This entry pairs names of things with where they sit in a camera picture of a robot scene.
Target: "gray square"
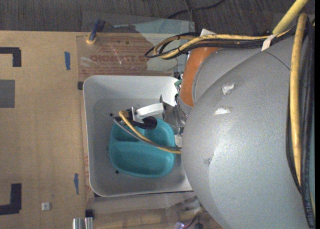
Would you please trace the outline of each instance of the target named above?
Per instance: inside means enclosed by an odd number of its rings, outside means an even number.
[[[14,79],[0,79],[0,108],[15,108]]]

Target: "yellow cable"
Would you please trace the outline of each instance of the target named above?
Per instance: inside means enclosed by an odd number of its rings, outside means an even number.
[[[280,36],[284,35],[287,32],[288,32],[288,30],[285,31],[285,32],[279,33],[277,35],[277,37],[280,37]],[[202,36],[193,38],[192,40],[190,40],[187,43],[183,44],[179,48],[171,51],[170,53],[167,53],[167,54],[164,54],[164,55],[160,55],[159,58],[168,59],[170,57],[173,57],[173,56],[177,55],[179,52],[185,50],[186,48],[188,48],[188,47],[190,47],[190,46],[192,46],[192,45],[194,45],[196,43],[205,41],[205,40],[224,39],[224,40],[237,40],[237,41],[254,41],[254,40],[264,40],[264,39],[266,39],[268,37],[269,37],[268,35],[266,35],[266,36],[245,36],[245,35],[234,35],[234,34],[207,34],[207,35],[202,35]],[[167,40],[168,39],[163,40],[161,42],[161,45],[169,42]]]
[[[121,117],[121,119],[125,122],[125,124],[140,138],[142,138],[143,140],[149,142],[150,144],[154,144],[157,145],[155,142],[151,141],[149,138],[145,137],[144,135],[142,135],[131,123],[130,121],[126,118],[126,115],[128,115],[127,111],[119,111],[119,116]],[[166,151],[169,153],[173,153],[173,154],[181,154],[181,151],[179,150],[170,150],[167,149],[165,147],[160,147],[160,146],[155,146],[156,148],[162,150],[162,151]]]
[[[277,26],[274,28],[272,33],[274,35],[284,31],[296,15],[302,10],[309,0],[296,0],[287,13],[283,16]]]
[[[161,41],[160,43],[158,43],[156,46],[154,46],[153,48],[153,54],[158,54],[158,49],[164,45],[164,44],[167,44],[169,42],[172,42],[172,41],[177,41],[177,40],[193,40],[194,36],[172,36],[172,37],[169,37],[163,41]]]
[[[298,18],[291,56],[290,70],[290,122],[292,134],[292,147],[296,177],[301,186],[301,129],[299,107],[299,73],[300,57],[307,15],[302,13]]]
[[[313,214],[314,217],[316,217],[316,203],[315,203],[315,199],[314,196],[310,193],[311,195],[311,205],[312,205],[312,210],[313,210]]]

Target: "black tape marking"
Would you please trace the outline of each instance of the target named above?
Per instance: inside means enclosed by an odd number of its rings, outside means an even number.
[[[95,219],[95,212],[93,209],[86,209],[85,210],[85,217],[86,218],[93,218]]]
[[[12,66],[21,67],[21,49],[18,47],[0,47],[0,54],[12,54]]]
[[[78,81],[78,90],[83,90],[84,89],[84,82],[83,81]]]
[[[0,108],[15,108],[15,89],[14,79],[0,79]]]
[[[22,184],[11,184],[10,204],[0,205],[0,215],[18,214],[22,209]]]

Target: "teal container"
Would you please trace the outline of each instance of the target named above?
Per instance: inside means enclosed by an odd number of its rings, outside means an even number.
[[[175,147],[175,133],[172,127],[161,119],[156,120],[155,129],[136,129],[161,146]],[[175,165],[174,153],[139,141],[116,124],[111,128],[108,153],[114,168],[135,177],[161,178],[169,174]]]

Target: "white plastic tub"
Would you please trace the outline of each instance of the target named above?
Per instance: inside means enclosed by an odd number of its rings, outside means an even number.
[[[108,156],[113,117],[132,106],[143,107],[163,101],[174,105],[177,79],[166,76],[91,76],[84,82],[83,95],[88,137],[89,180],[102,197],[192,191],[181,155],[168,175],[142,178],[116,173]]]

